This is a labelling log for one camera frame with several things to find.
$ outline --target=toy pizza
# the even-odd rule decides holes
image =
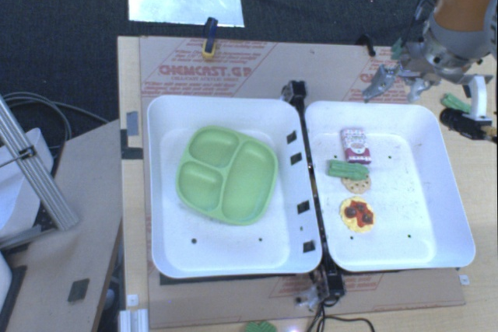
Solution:
[[[361,197],[345,199],[341,203],[340,214],[344,224],[354,232],[366,232],[374,227],[374,211]]]

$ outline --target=black rectangular marking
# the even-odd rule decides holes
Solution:
[[[313,241],[308,241],[303,244],[303,253],[306,252],[311,252],[315,250],[316,248],[314,247],[314,242]]]
[[[75,302],[76,300],[84,299],[86,296],[86,290],[88,289],[89,283],[90,283],[89,278],[80,279],[79,281],[74,281],[71,285],[71,291],[69,292],[68,302]]]
[[[296,131],[293,131],[290,135],[287,136],[287,144],[296,141],[296,139],[297,139],[297,133]]]
[[[121,159],[143,159],[143,149],[128,147],[126,129],[121,129]]]
[[[293,156],[290,157],[290,164],[294,165],[302,159],[303,159],[303,156],[301,155],[300,152],[298,152],[297,154],[294,154]]]
[[[309,211],[310,210],[310,202],[309,201],[305,201],[305,202],[301,202],[300,204],[297,205],[297,214],[300,215],[301,213],[305,212],[305,211]]]

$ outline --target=small box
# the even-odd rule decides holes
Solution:
[[[372,162],[370,150],[366,143],[366,135],[363,129],[348,128],[341,131],[342,147],[345,159],[350,163],[362,163],[367,165]]]

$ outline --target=green object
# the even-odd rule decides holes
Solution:
[[[246,325],[246,332],[277,332],[277,328],[266,321],[262,321]]]
[[[470,104],[464,103],[451,93],[446,93],[444,95],[444,97],[441,99],[441,104],[443,104],[446,108],[460,110],[465,112],[466,114],[469,114],[471,110]]]
[[[368,177],[368,168],[359,163],[348,163],[333,159],[330,161],[328,175],[333,177],[346,177],[351,180],[365,180]]]
[[[391,46],[391,60],[399,60],[402,55],[402,39],[396,40],[396,43]]]
[[[265,213],[278,173],[275,153],[237,131],[208,126],[195,132],[177,170],[180,199],[218,220],[248,225]]]

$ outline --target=yellow object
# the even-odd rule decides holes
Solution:
[[[363,227],[359,227],[358,223],[356,222],[356,217],[349,218],[345,215],[345,209],[347,207],[349,207],[353,201],[364,203],[366,205],[366,208],[372,212],[372,215],[373,215],[373,223],[372,224],[366,224]],[[365,202],[365,200],[361,197],[351,197],[351,198],[348,198],[348,199],[345,199],[344,201],[342,201],[341,208],[339,209],[339,212],[340,212],[340,215],[341,215],[341,218],[342,218],[342,221],[344,222],[344,224],[346,224],[348,226],[348,228],[354,232],[367,232],[367,231],[370,231],[375,225],[374,211],[372,210],[370,205],[367,204]]]
[[[216,44],[213,43],[210,53],[205,50],[207,44],[208,44],[208,39],[204,40],[204,43],[202,44],[202,57],[210,59],[215,56]]]

